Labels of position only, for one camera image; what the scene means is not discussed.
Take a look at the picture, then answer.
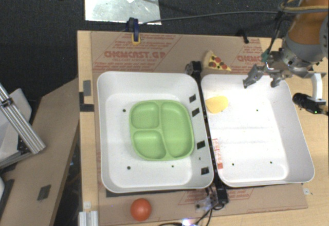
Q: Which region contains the red-orange ball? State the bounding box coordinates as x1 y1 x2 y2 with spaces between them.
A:
130 198 153 222

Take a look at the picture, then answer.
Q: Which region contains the black cylinder on white bracket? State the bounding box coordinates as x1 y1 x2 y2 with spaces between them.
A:
292 71 327 115

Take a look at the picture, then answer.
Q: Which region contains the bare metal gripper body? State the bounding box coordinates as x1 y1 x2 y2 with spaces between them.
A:
264 51 314 78

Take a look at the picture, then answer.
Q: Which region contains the toy pizza slice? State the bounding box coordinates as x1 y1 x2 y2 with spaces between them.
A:
200 50 232 72

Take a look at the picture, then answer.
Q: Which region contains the white plastic tray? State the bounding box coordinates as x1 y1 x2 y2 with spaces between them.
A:
96 70 215 194
200 73 316 188

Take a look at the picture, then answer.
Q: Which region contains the thin black rod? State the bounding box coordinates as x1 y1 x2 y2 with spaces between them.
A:
194 70 225 195

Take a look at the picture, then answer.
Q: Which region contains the green divided plate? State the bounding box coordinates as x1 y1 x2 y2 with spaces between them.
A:
129 99 195 162

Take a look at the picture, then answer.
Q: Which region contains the brown cardboard board red print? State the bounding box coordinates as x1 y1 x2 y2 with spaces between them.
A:
90 30 309 226

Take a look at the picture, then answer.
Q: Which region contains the yellow flat oval piece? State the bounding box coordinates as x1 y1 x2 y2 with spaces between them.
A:
205 95 229 114

